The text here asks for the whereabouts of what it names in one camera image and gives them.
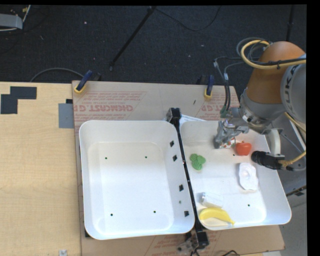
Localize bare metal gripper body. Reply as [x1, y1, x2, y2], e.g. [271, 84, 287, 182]
[218, 107, 266, 136]

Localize white plastic tray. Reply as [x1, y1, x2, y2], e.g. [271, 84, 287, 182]
[179, 119, 293, 232]
[78, 119, 196, 241]

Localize red tomato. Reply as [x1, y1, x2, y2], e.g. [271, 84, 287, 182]
[234, 140, 253, 157]

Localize thin black rod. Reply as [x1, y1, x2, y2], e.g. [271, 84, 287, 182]
[174, 117, 204, 234]

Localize white packet with red print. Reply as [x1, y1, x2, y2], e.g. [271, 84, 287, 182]
[219, 136, 237, 150]

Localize brown cardboard board red print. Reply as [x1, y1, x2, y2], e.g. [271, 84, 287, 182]
[71, 80, 286, 256]

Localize black block with thin wires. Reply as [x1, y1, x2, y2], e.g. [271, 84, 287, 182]
[167, 107, 183, 124]
[195, 231, 210, 249]

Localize yellow banana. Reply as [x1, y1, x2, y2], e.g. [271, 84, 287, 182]
[198, 206, 237, 227]

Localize black cylinder on white bracket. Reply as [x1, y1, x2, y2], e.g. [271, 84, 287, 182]
[250, 128, 286, 171]

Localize green grapes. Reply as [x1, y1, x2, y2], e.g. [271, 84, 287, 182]
[189, 153, 207, 172]

